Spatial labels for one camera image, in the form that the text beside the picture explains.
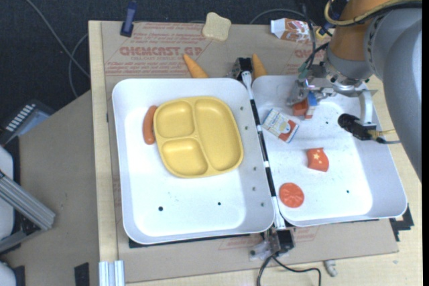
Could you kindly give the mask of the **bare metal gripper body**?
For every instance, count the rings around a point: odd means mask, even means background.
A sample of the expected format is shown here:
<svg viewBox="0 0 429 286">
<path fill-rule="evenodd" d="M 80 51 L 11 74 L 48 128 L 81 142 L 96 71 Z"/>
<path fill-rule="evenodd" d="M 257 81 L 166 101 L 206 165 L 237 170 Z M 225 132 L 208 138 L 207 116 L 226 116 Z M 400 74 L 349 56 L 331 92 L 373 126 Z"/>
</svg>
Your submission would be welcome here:
<svg viewBox="0 0 429 286">
<path fill-rule="evenodd" d="M 298 69 L 296 83 L 306 86 L 308 95 L 323 88 L 333 88 L 336 94 L 356 97 L 363 90 L 365 79 L 349 78 L 335 68 L 325 65 L 303 64 Z"/>
</svg>

